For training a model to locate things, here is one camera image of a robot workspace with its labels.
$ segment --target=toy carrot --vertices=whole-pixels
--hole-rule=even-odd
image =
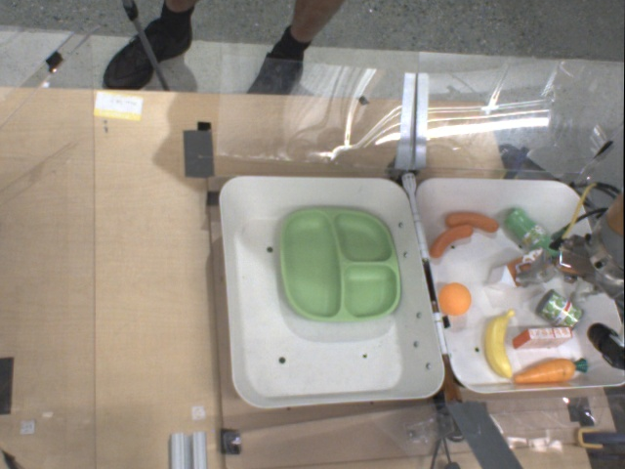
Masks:
[[[575,374],[575,370],[588,371],[588,363],[583,358],[577,362],[557,358],[542,362],[526,371],[515,375],[515,384],[540,384],[543,382],[564,382],[570,380]]]

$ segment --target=green plate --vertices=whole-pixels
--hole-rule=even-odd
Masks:
[[[286,297],[318,321],[373,320],[399,303],[399,266],[389,229],[345,208],[309,208],[282,225],[280,263]]]

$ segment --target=metal pole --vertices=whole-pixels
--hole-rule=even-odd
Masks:
[[[141,40],[141,43],[144,46],[144,50],[146,51],[147,58],[154,68],[154,71],[156,71],[156,76],[158,76],[158,80],[163,86],[163,90],[169,90],[169,86],[167,85],[167,81],[165,80],[165,76],[163,75],[163,71],[158,64],[158,59],[154,55],[152,46],[147,41],[144,27],[141,26],[141,23],[139,22],[139,9],[137,9],[137,4],[134,0],[121,0],[121,2],[124,6],[124,10],[126,11],[126,16],[128,16],[128,19],[132,22],[132,24],[135,25],[135,29],[137,30],[137,34],[139,35],[139,39]]]

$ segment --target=small box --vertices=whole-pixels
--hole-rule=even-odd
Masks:
[[[497,266],[493,268],[486,282],[489,285],[499,286],[522,286],[517,276],[531,268],[531,265],[536,261],[543,251],[538,248],[522,255],[521,257],[514,259],[503,266]]]
[[[515,349],[557,348],[573,337],[568,327],[528,328],[512,340]]]

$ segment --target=person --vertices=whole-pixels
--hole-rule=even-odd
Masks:
[[[192,40],[191,15],[199,0],[165,0],[161,15],[146,27],[146,37],[159,62],[176,58],[188,50]],[[345,0],[296,0],[293,18],[282,37],[266,55],[249,88],[252,94],[290,94],[299,82],[304,53],[329,23]],[[109,89],[146,86],[153,75],[138,36],[122,48],[104,72]]]

